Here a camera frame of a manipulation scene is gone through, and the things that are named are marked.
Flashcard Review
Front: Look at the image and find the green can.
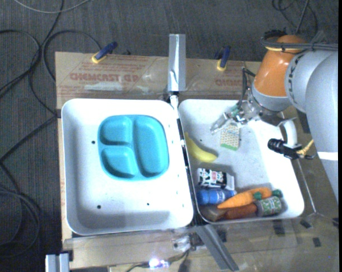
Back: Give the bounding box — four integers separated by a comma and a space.
255, 195, 283, 218

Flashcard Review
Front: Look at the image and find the white plastic tray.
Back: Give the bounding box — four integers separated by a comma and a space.
178, 98, 305, 225
61, 97, 195, 236

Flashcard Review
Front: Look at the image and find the yellow banana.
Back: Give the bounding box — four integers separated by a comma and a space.
183, 131, 218, 163

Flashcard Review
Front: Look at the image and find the white, green and orange packet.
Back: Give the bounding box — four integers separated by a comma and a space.
219, 123, 241, 151

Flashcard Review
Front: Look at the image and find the orange carrot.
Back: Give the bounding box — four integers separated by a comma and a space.
250, 186, 284, 200
217, 190, 264, 210

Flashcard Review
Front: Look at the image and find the black and white cow carton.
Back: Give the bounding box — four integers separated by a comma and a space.
196, 167, 235, 193

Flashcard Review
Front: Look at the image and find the blue divided plate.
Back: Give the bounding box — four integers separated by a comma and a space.
97, 114, 170, 181

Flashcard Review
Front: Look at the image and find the blue bottle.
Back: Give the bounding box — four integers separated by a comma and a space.
195, 188, 237, 206

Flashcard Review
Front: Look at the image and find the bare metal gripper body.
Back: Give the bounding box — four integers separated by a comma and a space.
229, 99, 264, 126

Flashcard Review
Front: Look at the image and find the black cylinder on white bracket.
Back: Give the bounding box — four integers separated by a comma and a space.
267, 118, 303, 160

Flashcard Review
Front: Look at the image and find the dark orange sausage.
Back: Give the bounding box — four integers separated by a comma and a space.
223, 203, 258, 220

